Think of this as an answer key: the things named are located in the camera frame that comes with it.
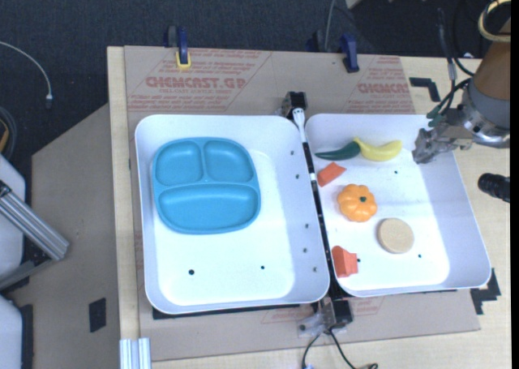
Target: blue divided plate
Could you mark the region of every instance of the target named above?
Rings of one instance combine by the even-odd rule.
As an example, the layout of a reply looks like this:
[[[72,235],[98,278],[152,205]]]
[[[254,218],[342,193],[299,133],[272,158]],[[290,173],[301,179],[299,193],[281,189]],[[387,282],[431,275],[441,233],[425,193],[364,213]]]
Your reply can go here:
[[[240,230],[260,212],[251,156],[230,139],[197,137],[164,144],[153,158],[152,182],[159,216],[183,234]]]

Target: orange pumpkin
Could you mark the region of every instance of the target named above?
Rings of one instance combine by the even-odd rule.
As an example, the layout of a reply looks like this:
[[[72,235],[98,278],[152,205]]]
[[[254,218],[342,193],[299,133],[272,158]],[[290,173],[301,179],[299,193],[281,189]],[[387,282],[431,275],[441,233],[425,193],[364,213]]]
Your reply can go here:
[[[365,222],[375,215],[377,204],[367,186],[349,184],[337,196],[341,213],[351,221]]]

